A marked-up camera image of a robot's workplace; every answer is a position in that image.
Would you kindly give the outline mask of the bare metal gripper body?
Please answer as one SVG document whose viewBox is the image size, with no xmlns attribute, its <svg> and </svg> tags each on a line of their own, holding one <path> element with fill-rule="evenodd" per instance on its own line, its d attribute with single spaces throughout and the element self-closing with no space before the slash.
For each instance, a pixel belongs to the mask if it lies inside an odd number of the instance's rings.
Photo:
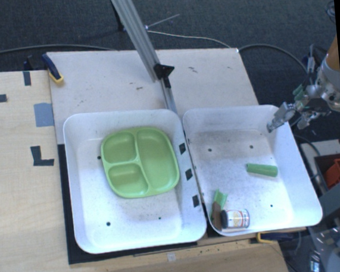
<svg viewBox="0 0 340 272">
<path fill-rule="evenodd" d="M 299 112 L 340 113 L 340 80 L 316 80 L 314 84 L 300 84 L 293 95 Z"/>
</svg>

